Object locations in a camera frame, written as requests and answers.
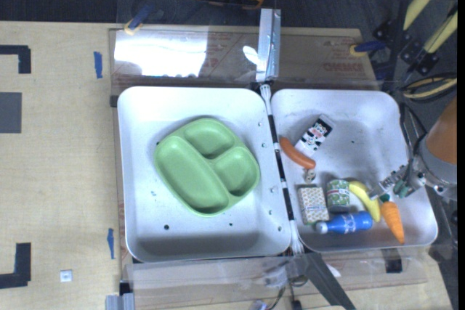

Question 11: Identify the patterned beige carton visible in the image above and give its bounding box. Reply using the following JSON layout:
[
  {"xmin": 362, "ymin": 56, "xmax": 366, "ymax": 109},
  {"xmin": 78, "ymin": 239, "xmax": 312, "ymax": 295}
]
[{"xmin": 296, "ymin": 185, "xmax": 331, "ymax": 227}]

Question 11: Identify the green and white can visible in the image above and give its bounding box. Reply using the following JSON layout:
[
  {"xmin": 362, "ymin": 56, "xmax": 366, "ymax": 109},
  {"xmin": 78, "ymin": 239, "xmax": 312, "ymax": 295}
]
[{"xmin": 325, "ymin": 179, "xmax": 352, "ymax": 214}]

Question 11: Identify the yellow banana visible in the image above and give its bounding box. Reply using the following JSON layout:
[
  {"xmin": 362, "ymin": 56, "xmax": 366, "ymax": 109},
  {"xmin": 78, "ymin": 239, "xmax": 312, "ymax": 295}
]
[{"xmin": 348, "ymin": 180, "xmax": 382, "ymax": 224}]

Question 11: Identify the green divided plate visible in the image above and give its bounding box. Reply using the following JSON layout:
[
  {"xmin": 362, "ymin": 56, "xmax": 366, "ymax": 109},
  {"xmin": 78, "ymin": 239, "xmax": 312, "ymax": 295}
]
[{"xmin": 153, "ymin": 117, "xmax": 262, "ymax": 218}]

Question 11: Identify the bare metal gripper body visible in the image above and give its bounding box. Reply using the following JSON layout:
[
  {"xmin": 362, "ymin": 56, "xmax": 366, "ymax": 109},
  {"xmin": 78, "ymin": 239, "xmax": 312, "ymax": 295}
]
[{"xmin": 398, "ymin": 160, "xmax": 458, "ymax": 201}]

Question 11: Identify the blue bottle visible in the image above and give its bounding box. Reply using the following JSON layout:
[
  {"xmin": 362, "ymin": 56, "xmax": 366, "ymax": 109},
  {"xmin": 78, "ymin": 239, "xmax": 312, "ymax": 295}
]
[{"xmin": 314, "ymin": 211, "xmax": 375, "ymax": 235}]

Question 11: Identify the white cow print carton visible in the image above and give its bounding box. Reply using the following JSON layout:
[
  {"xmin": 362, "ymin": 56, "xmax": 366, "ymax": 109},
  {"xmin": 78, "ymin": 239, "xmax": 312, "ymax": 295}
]
[{"xmin": 293, "ymin": 114, "xmax": 336, "ymax": 159}]

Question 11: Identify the orange carrot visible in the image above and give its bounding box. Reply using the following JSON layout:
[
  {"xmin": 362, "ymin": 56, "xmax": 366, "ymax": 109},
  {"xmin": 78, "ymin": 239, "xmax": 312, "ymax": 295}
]
[{"xmin": 379, "ymin": 193, "xmax": 406, "ymax": 245}]

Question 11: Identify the thin black and white rod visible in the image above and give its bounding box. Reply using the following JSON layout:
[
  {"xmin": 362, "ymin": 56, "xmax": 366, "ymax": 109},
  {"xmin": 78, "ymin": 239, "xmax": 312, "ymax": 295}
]
[{"xmin": 259, "ymin": 82, "xmax": 304, "ymax": 256}]

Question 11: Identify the white plastic tray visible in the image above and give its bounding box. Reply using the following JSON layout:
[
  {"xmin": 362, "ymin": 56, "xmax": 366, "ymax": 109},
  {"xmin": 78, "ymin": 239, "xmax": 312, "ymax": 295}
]
[
  {"xmin": 116, "ymin": 85, "xmax": 294, "ymax": 264},
  {"xmin": 270, "ymin": 88, "xmax": 440, "ymax": 253}
]

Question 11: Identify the orange sausage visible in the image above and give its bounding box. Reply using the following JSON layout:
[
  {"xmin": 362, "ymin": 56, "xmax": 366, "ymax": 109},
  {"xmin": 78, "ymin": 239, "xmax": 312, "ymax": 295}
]
[{"xmin": 278, "ymin": 136, "xmax": 318, "ymax": 171}]

